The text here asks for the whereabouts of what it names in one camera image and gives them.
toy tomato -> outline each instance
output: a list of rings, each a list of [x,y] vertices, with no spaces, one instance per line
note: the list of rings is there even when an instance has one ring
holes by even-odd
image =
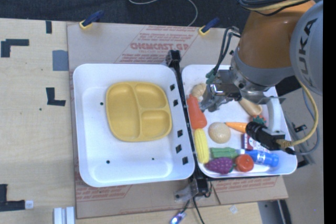
[[[253,159],[248,154],[241,154],[235,159],[236,169],[241,172],[251,171],[254,167]]]

cardboard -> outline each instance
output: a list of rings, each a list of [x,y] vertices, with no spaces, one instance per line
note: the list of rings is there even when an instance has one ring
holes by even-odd
[[[68,23],[68,51],[71,95],[71,120],[75,160],[77,218],[125,215],[181,209],[174,192],[188,185],[188,180],[160,183],[93,188],[80,178],[74,112],[72,74],[84,63],[165,63],[169,50],[179,50],[183,68],[191,64],[215,65],[218,61],[224,29],[212,28],[205,36],[197,27],[102,24],[83,30],[78,23]],[[229,52],[238,44],[233,37],[223,65],[230,64]],[[282,176],[240,178],[212,182],[209,198],[197,200],[197,205],[215,206],[288,197]]]

wooden surface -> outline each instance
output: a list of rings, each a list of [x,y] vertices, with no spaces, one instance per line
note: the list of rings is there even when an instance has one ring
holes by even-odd
[[[69,72],[53,71],[52,51],[67,51],[65,22],[0,19],[0,40],[29,39],[0,58],[0,184],[8,184],[7,200],[32,200],[30,210],[0,212],[0,223],[52,223],[53,209],[75,206],[71,138]],[[47,105],[46,88],[65,106]],[[208,223],[261,224],[258,204],[200,208]],[[182,223],[201,223],[188,209]],[[169,223],[177,211],[80,219],[76,223]]]

white tray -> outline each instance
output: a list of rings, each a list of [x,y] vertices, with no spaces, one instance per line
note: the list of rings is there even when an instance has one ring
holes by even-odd
[[[85,64],[73,75],[79,171],[84,182],[107,187],[181,180],[192,175],[194,157],[176,76],[170,68]],[[123,142],[114,137],[107,120],[105,95],[112,84],[124,81],[151,82],[164,90],[172,115],[172,129],[166,137],[149,142]]]
[[[190,94],[192,88],[199,84],[205,83],[206,78],[205,75],[213,69],[213,65],[190,65],[186,66],[182,71],[182,80],[184,84],[184,93],[186,97]],[[220,69],[228,69],[229,66],[220,66]],[[275,88],[269,89],[266,93],[266,96],[277,96],[277,92]],[[267,122],[268,120],[268,111],[267,106],[262,105],[263,113],[262,115],[265,117]],[[217,144],[208,136],[208,127],[213,122],[249,122],[250,116],[246,113],[246,111],[242,108],[242,106],[235,101],[228,102],[226,104],[222,104],[219,107],[219,110],[214,112],[209,112],[208,110],[204,111],[204,115],[207,119],[207,126],[204,127],[204,131],[207,136],[208,147],[232,147],[235,149],[241,149],[241,139],[242,134],[238,131],[231,129],[231,138],[225,144]],[[280,129],[285,132],[285,139],[291,140],[289,135],[289,131],[286,125],[285,117],[281,110],[281,122]],[[252,171],[247,173],[238,172],[237,170],[233,170],[231,173],[227,175],[220,175],[214,172],[207,170],[203,164],[198,163],[201,171],[211,177],[211,178],[231,178],[231,177],[255,177],[255,176],[271,176],[271,175],[284,175],[291,174],[297,168],[297,158],[295,155],[287,154],[283,151],[272,151],[272,153],[276,153],[279,155],[279,165],[277,167],[269,167],[265,165],[255,165]]]

yellow plate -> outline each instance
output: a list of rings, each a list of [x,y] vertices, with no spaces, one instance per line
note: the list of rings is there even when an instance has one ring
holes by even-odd
[[[148,82],[119,82],[106,93],[106,113],[113,135],[126,142],[165,137],[172,117],[165,92]]]

